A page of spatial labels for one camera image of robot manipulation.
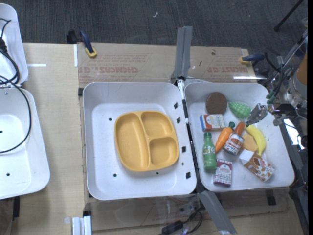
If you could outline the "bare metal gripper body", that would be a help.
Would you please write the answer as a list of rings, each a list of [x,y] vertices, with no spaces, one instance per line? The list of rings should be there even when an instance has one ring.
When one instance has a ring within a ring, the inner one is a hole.
[[[276,118],[300,117],[308,118],[307,86],[288,86],[285,92],[279,92],[276,96],[274,90],[268,93],[268,111]]]

